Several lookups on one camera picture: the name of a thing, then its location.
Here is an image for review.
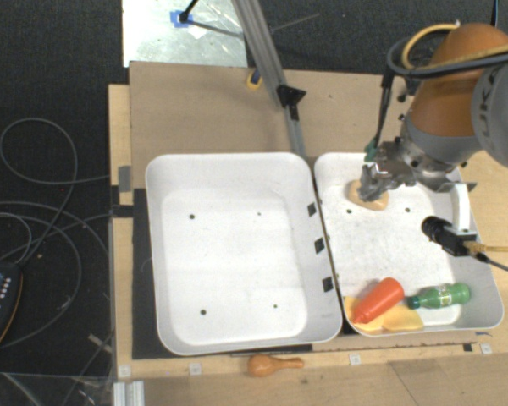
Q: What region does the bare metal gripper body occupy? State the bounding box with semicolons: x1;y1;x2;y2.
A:
375;140;457;190

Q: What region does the tan toy biscuit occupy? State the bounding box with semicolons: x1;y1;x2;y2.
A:
348;179;390;211

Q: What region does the white plastic tray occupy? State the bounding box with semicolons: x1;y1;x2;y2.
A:
312;151;505;337
145;151;344;357

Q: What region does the orange bottle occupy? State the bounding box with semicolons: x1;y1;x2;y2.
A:
352;277;406;325

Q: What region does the green plastic bottle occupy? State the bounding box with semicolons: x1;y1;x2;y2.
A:
406;283;472;310

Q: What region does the yellow flat slice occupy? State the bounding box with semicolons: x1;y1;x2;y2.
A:
381;304;425;332
343;295;384;334

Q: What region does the brown cardboard board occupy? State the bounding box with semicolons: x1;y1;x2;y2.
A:
128;60;508;379

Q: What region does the brown toy chicken drumstick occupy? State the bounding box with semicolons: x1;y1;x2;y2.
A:
247;354;305;378

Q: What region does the black cylinder on white bracket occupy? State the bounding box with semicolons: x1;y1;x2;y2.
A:
421;183;479;258

